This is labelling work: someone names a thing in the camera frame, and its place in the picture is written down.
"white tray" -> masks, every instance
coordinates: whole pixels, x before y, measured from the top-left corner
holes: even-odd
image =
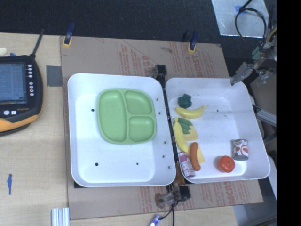
[[[138,89],[153,101],[157,131],[146,143],[105,141],[97,123],[98,95],[106,89]],[[176,174],[163,90],[150,77],[78,73],[68,80],[71,173],[84,187],[163,186]]]
[[[201,117],[190,121],[198,132],[198,142],[205,163],[192,178],[192,183],[209,183],[260,179],[269,175],[270,164],[258,127],[250,96],[243,82],[231,86],[229,79],[172,78],[166,83],[168,106],[172,122],[180,117],[175,108],[183,94],[191,96],[192,106],[198,109],[206,105]],[[220,172],[217,162],[220,156],[233,156],[235,139],[248,141],[249,159],[235,161],[231,173]]]

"hot dog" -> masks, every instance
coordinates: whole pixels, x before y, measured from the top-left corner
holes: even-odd
[[[198,158],[197,158],[197,150],[198,150],[198,143],[197,142],[193,142],[190,146],[189,149],[189,159],[191,161],[192,167],[195,171],[200,171],[201,170],[201,166],[198,162]]]

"screen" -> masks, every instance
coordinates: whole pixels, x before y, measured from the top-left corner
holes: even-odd
[[[25,63],[0,64],[0,105],[26,103]]]

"green plate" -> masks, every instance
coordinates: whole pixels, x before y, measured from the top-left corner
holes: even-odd
[[[139,144],[156,134],[152,99],[136,89],[107,89],[98,97],[98,126],[103,138],[115,144]]]

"blue clamp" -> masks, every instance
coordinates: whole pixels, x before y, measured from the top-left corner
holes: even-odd
[[[198,38],[198,32],[193,31],[193,35],[188,46],[188,53],[193,54],[196,51],[197,38]]]
[[[65,47],[70,47],[70,45],[71,45],[71,42],[72,42],[71,36],[72,36],[73,30],[74,30],[74,26],[75,26],[75,23],[69,23],[67,35],[64,36],[63,42],[62,42],[62,45],[64,45]]]

